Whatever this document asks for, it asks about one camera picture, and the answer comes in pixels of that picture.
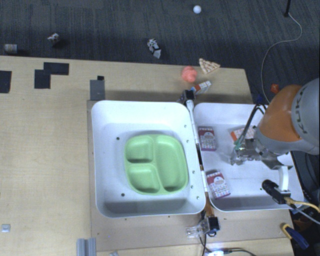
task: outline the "green divided plate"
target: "green divided plate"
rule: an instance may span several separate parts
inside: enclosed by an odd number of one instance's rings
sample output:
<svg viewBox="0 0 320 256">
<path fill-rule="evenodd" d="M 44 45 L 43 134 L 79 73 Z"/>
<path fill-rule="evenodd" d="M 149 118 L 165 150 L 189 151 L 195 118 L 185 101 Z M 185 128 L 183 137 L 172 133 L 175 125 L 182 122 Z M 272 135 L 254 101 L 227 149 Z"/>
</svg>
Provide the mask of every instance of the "green divided plate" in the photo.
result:
<svg viewBox="0 0 320 256">
<path fill-rule="evenodd" d="M 185 188 L 188 167 L 184 149 L 162 134 L 130 138 L 124 151 L 125 173 L 133 190 L 143 195 L 167 195 Z"/>
</svg>

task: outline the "toy pizza slice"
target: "toy pizza slice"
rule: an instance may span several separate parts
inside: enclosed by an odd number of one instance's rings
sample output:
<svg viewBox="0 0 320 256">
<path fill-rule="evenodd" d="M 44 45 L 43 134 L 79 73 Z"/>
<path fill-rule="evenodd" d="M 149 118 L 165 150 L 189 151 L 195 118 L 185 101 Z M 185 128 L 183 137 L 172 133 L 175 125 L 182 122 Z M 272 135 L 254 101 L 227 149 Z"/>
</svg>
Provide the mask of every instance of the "toy pizza slice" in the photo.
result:
<svg viewBox="0 0 320 256">
<path fill-rule="evenodd" d="M 208 74 L 220 67 L 219 64 L 204 60 L 203 58 L 199 59 L 199 64 L 204 74 Z"/>
</svg>

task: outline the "dark carpet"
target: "dark carpet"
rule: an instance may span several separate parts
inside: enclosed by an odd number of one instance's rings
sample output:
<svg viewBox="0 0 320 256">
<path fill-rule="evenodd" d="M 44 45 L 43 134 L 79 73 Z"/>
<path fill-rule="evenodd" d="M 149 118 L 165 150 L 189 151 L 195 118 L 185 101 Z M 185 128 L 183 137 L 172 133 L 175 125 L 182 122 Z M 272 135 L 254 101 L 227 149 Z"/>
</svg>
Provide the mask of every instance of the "dark carpet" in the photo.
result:
<svg viewBox="0 0 320 256">
<path fill-rule="evenodd" d="M 200 14 L 193 13 L 195 4 Z M 204 58 L 245 69 L 256 101 L 267 49 L 300 33 L 284 17 L 286 5 L 287 0 L 1 0 L 0 44 L 17 44 L 18 55 L 30 57 L 195 66 Z M 272 83 L 283 88 L 319 77 L 320 0 L 293 0 L 290 13 L 303 33 L 267 56 L 263 80 L 270 99 Z M 62 38 L 55 47 L 47 40 L 52 33 Z M 148 50 L 151 38 L 163 50 L 160 59 Z"/>
</svg>

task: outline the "white ball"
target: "white ball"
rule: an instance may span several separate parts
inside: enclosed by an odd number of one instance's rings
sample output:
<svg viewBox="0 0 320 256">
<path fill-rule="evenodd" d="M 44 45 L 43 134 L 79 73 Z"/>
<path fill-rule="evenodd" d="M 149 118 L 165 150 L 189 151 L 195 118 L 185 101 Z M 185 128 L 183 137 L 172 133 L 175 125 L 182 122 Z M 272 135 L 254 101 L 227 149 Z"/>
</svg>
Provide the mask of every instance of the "white ball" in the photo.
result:
<svg viewBox="0 0 320 256">
<path fill-rule="evenodd" d="M 195 14 L 201 13 L 201 7 L 200 7 L 199 5 L 194 6 L 194 7 L 193 7 L 193 12 L 194 12 Z"/>
</svg>

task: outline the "wooden table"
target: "wooden table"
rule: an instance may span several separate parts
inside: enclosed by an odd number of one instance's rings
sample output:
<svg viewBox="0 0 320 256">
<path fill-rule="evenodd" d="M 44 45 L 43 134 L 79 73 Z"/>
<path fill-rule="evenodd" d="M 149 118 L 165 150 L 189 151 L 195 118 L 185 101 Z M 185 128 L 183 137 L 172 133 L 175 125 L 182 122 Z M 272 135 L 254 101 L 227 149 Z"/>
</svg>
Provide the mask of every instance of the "wooden table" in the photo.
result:
<svg viewBox="0 0 320 256">
<path fill-rule="evenodd" d="M 69 63 L 69 75 L 51 75 L 51 89 L 34 89 L 35 70 L 42 70 L 44 62 Z M 0 224 L 11 225 L 10 232 L 0 233 L 0 255 L 72 256 L 77 239 L 91 237 L 87 131 L 90 80 L 104 76 L 107 99 L 176 101 L 183 90 L 190 88 L 180 77 L 182 69 L 173 65 L 0 56 L 0 71 L 12 71 L 10 92 L 0 94 Z M 212 82 L 198 101 L 252 102 L 243 69 L 220 68 L 208 76 L 196 69 L 197 82 Z M 279 228 L 283 222 L 292 226 L 288 210 L 215 213 L 221 231 L 217 238 L 209 239 L 209 248 L 242 247 L 259 256 L 293 255 L 290 241 Z M 172 216 L 164 225 L 181 228 L 179 218 Z M 144 226 L 147 221 L 137 219 Z M 131 238 L 125 234 L 116 237 L 119 245 L 130 245 Z M 178 245 L 174 241 L 164 241 L 162 247 L 127 248 L 119 250 L 119 255 L 196 256 L 202 252 L 200 244 Z"/>
</svg>

